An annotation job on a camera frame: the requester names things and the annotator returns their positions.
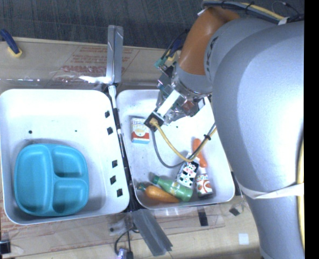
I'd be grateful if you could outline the green bottle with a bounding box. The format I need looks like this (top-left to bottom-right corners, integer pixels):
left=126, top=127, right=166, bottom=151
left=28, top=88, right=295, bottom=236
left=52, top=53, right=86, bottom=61
left=151, top=174, right=194, bottom=202

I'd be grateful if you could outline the red and white can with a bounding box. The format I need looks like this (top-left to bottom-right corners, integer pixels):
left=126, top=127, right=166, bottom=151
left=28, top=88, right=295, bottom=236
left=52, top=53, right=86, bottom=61
left=195, top=173, right=214, bottom=199

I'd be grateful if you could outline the orange carrot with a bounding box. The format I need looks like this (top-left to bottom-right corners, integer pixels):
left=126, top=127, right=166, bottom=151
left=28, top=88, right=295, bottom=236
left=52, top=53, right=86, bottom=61
left=137, top=182, right=181, bottom=204

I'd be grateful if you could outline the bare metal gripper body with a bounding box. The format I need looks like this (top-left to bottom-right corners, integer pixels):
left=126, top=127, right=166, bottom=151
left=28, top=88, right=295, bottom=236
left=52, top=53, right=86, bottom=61
left=172, top=84, right=212, bottom=118

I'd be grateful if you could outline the brown cardboard board red print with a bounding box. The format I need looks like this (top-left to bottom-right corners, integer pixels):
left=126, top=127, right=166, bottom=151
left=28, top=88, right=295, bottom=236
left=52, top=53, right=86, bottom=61
left=0, top=36, right=226, bottom=254

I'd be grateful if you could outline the orange sausage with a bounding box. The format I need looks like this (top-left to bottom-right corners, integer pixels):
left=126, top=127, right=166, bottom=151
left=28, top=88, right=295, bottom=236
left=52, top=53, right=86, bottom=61
left=192, top=138, right=209, bottom=168

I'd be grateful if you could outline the black and white cow carton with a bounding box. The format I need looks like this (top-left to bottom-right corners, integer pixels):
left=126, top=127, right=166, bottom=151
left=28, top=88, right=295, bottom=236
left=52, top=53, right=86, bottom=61
left=176, top=160, right=199, bottom=190

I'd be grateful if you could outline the orange and white carton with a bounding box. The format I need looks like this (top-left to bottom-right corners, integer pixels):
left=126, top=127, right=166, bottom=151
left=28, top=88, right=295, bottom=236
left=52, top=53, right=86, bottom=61
left=130, top=117, right=151, bottom=145

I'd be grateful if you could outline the blue divided plate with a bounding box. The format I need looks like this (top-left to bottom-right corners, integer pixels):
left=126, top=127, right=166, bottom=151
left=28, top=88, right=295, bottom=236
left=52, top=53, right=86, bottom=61
left=13, top=143, right=91, bottom=217

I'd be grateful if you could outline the white plastic tray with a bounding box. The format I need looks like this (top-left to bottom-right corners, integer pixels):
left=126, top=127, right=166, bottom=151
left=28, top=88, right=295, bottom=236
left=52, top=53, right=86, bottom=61
left=0, top=88, right=130, bottom=226
left=115, top=88, right=236, bottom=210

